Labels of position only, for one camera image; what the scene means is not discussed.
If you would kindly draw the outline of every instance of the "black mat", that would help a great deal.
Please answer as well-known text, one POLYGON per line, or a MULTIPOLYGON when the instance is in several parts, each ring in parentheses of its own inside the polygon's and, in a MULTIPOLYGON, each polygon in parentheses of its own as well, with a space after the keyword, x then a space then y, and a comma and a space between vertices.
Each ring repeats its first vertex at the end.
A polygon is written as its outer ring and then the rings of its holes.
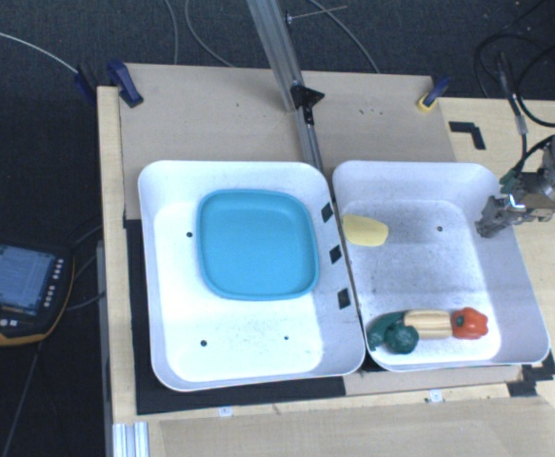
POLYGON ((149 318, 144 266, 142 223, 129 220, 129 298, 135 361, 135 389, 138 414, 179 411, 203 407, 259 405, 345 395, 342 377, 264 383, 194 392, 173 391, 161 384, 150 362, 149 318))

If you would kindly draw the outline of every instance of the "metal pole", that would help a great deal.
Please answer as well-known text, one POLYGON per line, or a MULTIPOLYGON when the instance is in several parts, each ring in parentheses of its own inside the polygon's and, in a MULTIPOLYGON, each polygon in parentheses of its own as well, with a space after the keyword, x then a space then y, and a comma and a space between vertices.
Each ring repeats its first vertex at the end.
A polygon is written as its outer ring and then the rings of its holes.
POLYGON ((247 1, 268 62, 277 79, 286 110, 296 110, 296 123, 305 161, 318 170, 322 170, 315 128, 308 120, 305 120, 302 107, 300 104, 295 104, 292 97, 292 89, 296 86, 303 87, 305 83, 296 52, 289 38, 285 17, 277 0, 247 1))

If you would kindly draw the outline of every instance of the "blue tray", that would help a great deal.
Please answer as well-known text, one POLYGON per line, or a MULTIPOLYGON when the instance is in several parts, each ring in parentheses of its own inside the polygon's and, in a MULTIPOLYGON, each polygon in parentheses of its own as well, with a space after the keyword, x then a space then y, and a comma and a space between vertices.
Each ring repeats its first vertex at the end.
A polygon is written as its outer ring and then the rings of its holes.
POLYGON ((277 191, 222 189, 204 197, 197 248, 203 279, 225 298, 295 298, 312 291, 319 278, 308 211, 277 191))

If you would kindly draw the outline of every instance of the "red toy pepper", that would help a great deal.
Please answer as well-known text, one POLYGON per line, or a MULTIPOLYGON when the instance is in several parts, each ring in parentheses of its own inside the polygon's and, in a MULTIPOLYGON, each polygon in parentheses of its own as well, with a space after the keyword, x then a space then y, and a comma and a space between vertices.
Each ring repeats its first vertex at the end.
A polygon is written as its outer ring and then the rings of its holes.
POLYGON ((452 334, 458 339, 479 339, 488 333, 488 317, 474 308, 465 307, 450 317, 452 334))

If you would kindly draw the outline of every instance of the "green toy vegetable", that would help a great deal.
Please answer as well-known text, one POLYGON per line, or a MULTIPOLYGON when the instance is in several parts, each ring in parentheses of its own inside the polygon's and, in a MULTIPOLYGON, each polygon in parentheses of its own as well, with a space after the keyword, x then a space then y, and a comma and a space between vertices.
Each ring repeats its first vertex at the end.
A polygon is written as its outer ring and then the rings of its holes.
POLYGON ((404 311, 396 311, 375 320, 366 331, 370 350, 385 344, 396 353, 409 354, 417 347, 419 332, 404 325, 404 315, 404 311))
POLYGON ((395 323, 385 332, 385 344, 398 354, 409 354, 419 342, 419 332, 415 327, 395 323))

